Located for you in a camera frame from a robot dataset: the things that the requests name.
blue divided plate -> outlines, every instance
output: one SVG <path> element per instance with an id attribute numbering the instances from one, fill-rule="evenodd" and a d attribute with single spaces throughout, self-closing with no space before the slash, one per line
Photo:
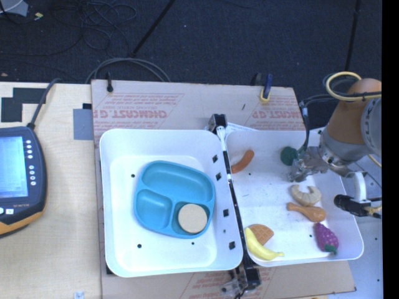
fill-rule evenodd
<path id="1" fill-rule="evenodd" d="M 142 226 L 160 234 L 178 238 L 196 238 L 204 234 L 212 219 L 215 188 L 204 172 L 168 161 L 148 163 L 137 183 L 133 208 Z M 201 206 L 208 221 L 205 228 L 192 234 L 178 222 L 180 209 L 187 204 Z"/>

black tape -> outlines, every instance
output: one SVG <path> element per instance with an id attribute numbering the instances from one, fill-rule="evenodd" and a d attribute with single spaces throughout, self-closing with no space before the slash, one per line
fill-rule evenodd
<path id="1" fill-rule="evenodd" d="M 11 98 L 1 99 L 1 121 L 22 122 L 22 104 L 38 104 L 45 90 L 45 88 L 14 87 Z"/>
<path id="2" fill-rule="evenodd" d="M 82 108 L 84 110 L 91 110 L 92 109 L 92 104 L 91 103 L 83 103 Z"/>

controller screen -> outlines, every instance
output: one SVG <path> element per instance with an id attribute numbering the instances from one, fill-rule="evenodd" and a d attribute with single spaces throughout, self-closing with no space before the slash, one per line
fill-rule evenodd
<path id="1" fill-rule="evenodd" d="M 0 199 L 28 196 L 21 136 L 0 137 Z"/>

black floor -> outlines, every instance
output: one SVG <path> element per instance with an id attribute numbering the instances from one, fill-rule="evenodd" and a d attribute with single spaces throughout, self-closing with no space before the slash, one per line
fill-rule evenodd
<path id="1" fill-rule="evenodd" d="M 175 0 L 140 45 L 170 1 L 24 0 L 26 16 L 0 13 L 0 82 L 87 83 L 114 58 L 135 61 L 97 78 L 249 85 L 270 73 L 298 101 L 326 93 L 334 72 L 382 79 L 382 0 Z M 309 107 L 311 128 L 334 108 Z"/>

green ball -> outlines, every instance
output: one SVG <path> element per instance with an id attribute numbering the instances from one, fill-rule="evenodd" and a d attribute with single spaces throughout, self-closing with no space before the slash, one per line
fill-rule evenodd
<path id="1" fill-rule="evenodd" d="M 295 148 L 286 146 L 282 149 L 280 159 L 285 165 L 291 166 L 296 158 L 298 158 L 298 151 Z"/>

